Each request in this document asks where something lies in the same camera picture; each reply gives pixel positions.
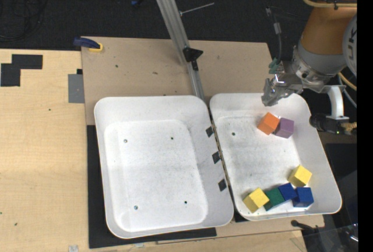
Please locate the white plastic tray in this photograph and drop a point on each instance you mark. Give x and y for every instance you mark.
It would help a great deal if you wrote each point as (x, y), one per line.
(256, 157)
(157, 169)

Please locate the flat brown board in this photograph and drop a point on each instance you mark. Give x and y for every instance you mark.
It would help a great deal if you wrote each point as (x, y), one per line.
(140, 70)

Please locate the yellow cube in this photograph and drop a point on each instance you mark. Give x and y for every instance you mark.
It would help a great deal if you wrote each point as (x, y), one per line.
(256, 199)
(300, 175)

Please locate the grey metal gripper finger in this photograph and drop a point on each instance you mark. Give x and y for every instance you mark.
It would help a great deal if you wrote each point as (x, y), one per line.
(279, 98)
(267, 98)

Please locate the black cylinder on white bracket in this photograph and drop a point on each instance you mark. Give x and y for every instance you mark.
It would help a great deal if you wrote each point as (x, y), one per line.
(326, 123)

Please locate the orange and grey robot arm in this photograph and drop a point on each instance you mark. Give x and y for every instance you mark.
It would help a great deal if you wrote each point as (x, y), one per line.
(326, 29)

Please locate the blue cube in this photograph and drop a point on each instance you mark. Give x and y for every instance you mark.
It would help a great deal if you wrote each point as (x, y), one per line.
(303, 196)
(288, 191)

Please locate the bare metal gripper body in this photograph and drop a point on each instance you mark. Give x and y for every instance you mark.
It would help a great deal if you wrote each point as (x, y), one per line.
(291, 81)

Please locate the purple cube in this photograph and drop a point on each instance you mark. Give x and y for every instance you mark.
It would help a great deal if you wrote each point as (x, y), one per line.
(285, 128)

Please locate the green cube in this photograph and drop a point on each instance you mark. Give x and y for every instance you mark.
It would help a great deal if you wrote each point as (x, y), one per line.
(275, 197)

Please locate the orange cube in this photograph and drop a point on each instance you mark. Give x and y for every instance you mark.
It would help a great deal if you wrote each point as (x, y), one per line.
(268, 123)

